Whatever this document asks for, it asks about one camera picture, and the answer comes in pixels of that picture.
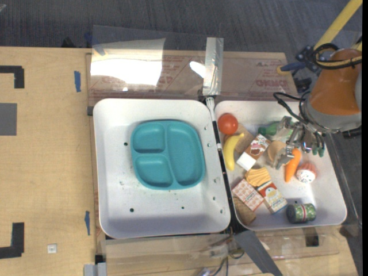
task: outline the small box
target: small box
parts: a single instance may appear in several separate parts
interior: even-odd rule
[[[252,211],[261,205],[264,198],[250,185],[246,180],[242,179],[232,192],[243,201]]]
[[[251,144],[243,152],[243,154],[238,158],[236,163],[249,171],[257,159],[264,153],[267,147],[271,144],[271,141],[261,134],[258,134],[256,138],[253,139]]]
[[[259,194],[264,197],[264,202],[270,213],[276,213],[287,206],[287,200],[282,196],[276,185],[269,181],[257,188]]]

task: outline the red tomato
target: red tomato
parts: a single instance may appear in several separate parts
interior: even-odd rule
[[[217,125],[220,132],[226,135],[232,135],[237,130],[238,122],[232,114],[224,113],[218,118]]]

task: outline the wooden table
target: wooden table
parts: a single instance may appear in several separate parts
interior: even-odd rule
[[[0,247],[11,245],[12,223],[24,223],[24,252],[21,257],[0,259],[0,275],[83,275],[83,266],[94,263],[97,244],[86,113],[90,52],[0,47],[0,65],[25,70],[24,89],[14,88],[13,74],[0,74],[0,103],[17,104],[16,136],[0,136]],[[75,71],[80,72],[80,92]],[[346,239],[336,236],[338,254],[280,260],[277,265],[287,275],[357,274]],[[57,244],[56,253],[48,253],[50,244]],[[255,272],[254,264],[243,265],[232,265],[230,275]]]

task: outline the white plastic tray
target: white plastic tray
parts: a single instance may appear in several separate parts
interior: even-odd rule
[[[192,100],[104,99],[93,110],[99,220],[113,238],[223,231],[230,222],[212,120]],[[130,152],[134,128],[148,120],[181,120],[200,137],[205,176],[183,190],[152,190],[135,177]]]
[[[298,112],[297,102],[289,102],[288,104],[294,112]],[[283,116],[289,116],[286,109],[277,104],[276,101],[223,101],[216,105],[216,118],[219,118],[223,113],[232,113],[238,122],[243,124],[253,135],[256,135],[259,126],[280,121]],[[312,222],[291,224],[288,222],[285,209],[276,214],[270,214],[262,204],[255,211],[256,219],[250,225],[246,225],[246,228],[262,231],[299,228],[301,226],[339,225],[346,219],[346,204],[327,150],[322,158],[318,155],[314,156],[312,153],[303,153],[302,160],[312,161],[318,170],[317,178],[310,184],[304,184],[296,178],[285,183],[283,169],[276,170],[270,167],[267,164],[266,155],[261,156],[256,165],[266,166],[272,181],[288,203],[312,203],[316,207],[317,216]],[[244,177],[244,173],[245,170],[238,165],[234,171],[227,171],[230,186],[234,187],[239,179]]]

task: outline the dark background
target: dark background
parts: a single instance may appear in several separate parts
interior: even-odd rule
[[[225,51],[284,52],[289,62],[314,45],[349,0],[0,0],[0,45],[86,47],[93,25],[224,38]],[[333,43],[349,48],[362,35],[362,8]],[[342,233],[362,275],[362,138],[332,137],[336,172],[349,215]]]

